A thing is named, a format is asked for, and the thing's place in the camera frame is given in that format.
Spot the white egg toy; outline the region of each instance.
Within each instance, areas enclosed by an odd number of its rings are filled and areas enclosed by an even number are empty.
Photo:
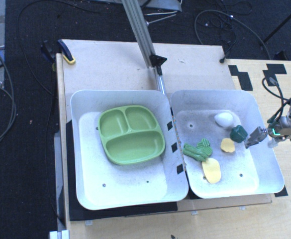
[[[230,113],[219,113],[216,114],[214,117],[216,123],[222,127],[230,127],[230,126],[234,126],[234,118],[233,115]]]

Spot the yellow cheese toy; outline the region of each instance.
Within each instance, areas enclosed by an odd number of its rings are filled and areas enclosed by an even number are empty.
[[[221,178],[220,165],[216,159],[208,158],[201,164],[203,166],[205,177],[210,184],[215,184],[220,181]]]
[[[230,138],[224,138],[223,141],[221,141],[220,148],[225,152],[234,152],[235,151],[234,141]]]

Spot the black base panel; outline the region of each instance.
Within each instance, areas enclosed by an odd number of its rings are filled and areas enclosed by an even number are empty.
[[[67,160],[68,160],[68,188],[69,214],[71,221],[96,220],[111,217],[134,216],[151,213],[175,212],[178,210],[176,202],[135,205],[104,210],[88,210],[80,205],[76,196],[75,152],[72,122],[66,124]]]
[[[288,195],[288,192],[287,192],[286,186],[284,186],[284,188],[280,192],[275,193],[275,197],[285,197],[287,195]]]

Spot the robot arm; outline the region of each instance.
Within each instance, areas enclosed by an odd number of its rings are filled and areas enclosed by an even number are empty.
[[[268,126],[268,134],[272,137],[271,144],[277,146],[278,142],[289,139],[291,141],[291,104],[288,114]]]
[[[284,103],[284,105],[287,104],[290,104],[288,114],[285,117],[280,117],[278,120],[275,120],[276,116],[271,117],[268,120],[268,128],[257,127],[245,140],[246,148],[261,142],[267,137],[267,135],[272,137],[268,142],[268,146],[271,148],[277,146],[278,142],[287,139],[291,141],[291,99]]]

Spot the wooden board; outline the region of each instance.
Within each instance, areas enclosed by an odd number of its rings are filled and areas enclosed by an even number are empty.
[[[60,109],[61,135],[63,135],[66,119],[66,101],[64,94],[64,72],[61,57],[58,66],[58,90]],[[229,66],[236,66],[239,72],[247,72],[253,87],[251,93],[255,96],[259,109],[266,121],[280,106],[280,101],[269,94],[261,85],[264,70],[268,64],[280,64],[286,69],[286,74],[276,74],[277,80],[285,97],[291,97],[291,61],[255,61],[227,60]],[[236,89],[241,89],[238,76],[231,76]],[[67,166],[65,162],[65,141],[62,140],[63,176],[67,181]],[[276,197],[256,196],[254,202],[238,198],[228,198],[227,201],[209,201],[201,207],[192,200],[184,200],[179,205],[179,212],[146,215],[137,217],[120,217],[94,220],[92,226],[86,226],[83,221],[71,222],[67,206],[68,196],[65,194],[66,228],[71,239],[254,239],[254,238],[291,238],[291,142],[280,143],[275,149],[280,164],[288,195]]]

